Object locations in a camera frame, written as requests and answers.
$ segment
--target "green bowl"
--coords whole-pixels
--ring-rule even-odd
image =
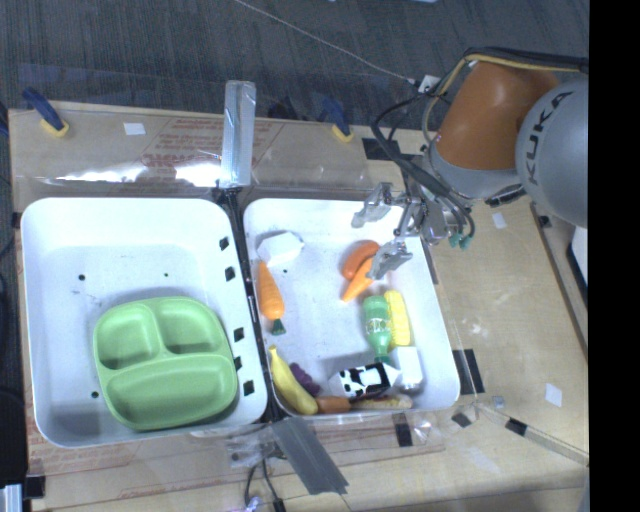
[[[135,430],[212,417],[231,405],[238,390],[220,320],[188,297],[111,308],[93,331],[93,351],[109,410]]]

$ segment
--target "orange carrot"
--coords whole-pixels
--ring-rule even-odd
[[[362,244],[356,247],[342,266],[342,275],[345,279],[353,279],[353,276],[356,275],[356,272],[360,268],[360,265],[364,263],[364,260],[375,255],[380,249],[380,245],[378,242],[374,242],[373,240],[365,240]]]
[[[371,265],[373,263],[373,256],[364,260],[364,263],[360,265],[356,275],[353,276],[351,282],[349,282],[349,286],[345,290],[342,295],[342,300],[344,302],[349,302],[350,300],[355,299],[358,295],[360,295],[363,291],[365,291],[371,283],[373,283],[373,279],[367,277],[367,273],[371,270]]]
[[[284,300],[264,261],[258,263],[258,306],[262,314],[273,321],[271,333],[284,334],[286,331],[280,320],[284,315]]]

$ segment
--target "white sticker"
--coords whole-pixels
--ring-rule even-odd
[[[127,135],[146,135],[147,131],[144,129],[142,123],[123,123],[124,132]]]
[[[547,383],[544,398],[557,407],[562,407],[562,390]]]
[[[507,222],[504,220],[504,217],[500,212],[493,214],[493,223],[496,225],[498,229],[503,229],[507,227]]]

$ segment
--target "plastic bottle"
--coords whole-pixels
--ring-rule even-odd
[[[376,353],[375,361],[391,363],[389,344],[391,343],[391,326],[389,306],[382,295],[372,295],[364,299],[364,329],[367,341]]]

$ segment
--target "banana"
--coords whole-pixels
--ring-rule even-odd
[[[289,365],[278,355],[275,345],[269,347],[271,375],[278,392],[300,414],[316,414],[318,404],[313,396],[296,380]]]

